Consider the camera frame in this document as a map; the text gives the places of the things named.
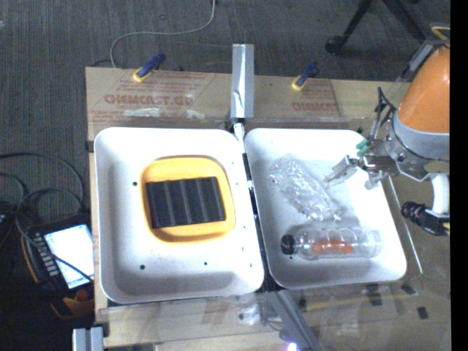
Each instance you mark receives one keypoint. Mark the white plastic tray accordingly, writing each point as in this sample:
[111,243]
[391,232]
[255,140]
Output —
[329,272]
[175,269]

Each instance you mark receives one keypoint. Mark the brown cardboard board red print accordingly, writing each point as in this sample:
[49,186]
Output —
[153,97]

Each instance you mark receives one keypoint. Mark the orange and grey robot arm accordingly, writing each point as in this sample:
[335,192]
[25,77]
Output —
[426,97]

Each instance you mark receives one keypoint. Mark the black ribbed rectangular block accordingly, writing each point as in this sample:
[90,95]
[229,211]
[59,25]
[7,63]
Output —
[184,201]

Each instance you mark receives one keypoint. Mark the black office chair base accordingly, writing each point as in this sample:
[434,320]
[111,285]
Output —
[369,2]

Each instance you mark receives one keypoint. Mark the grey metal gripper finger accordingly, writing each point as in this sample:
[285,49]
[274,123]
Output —
[343,168]
[373,180]

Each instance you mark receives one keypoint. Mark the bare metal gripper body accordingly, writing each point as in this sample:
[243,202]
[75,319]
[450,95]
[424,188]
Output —
[382,161]

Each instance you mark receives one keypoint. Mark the clear bottle with orange label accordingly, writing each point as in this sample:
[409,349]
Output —
[332,246]

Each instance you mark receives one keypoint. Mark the black cylinder on white bracket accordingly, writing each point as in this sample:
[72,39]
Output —
[439,192]

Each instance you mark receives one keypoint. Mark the crumpled clear plastic bottle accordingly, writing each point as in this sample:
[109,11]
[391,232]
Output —
[303,188]

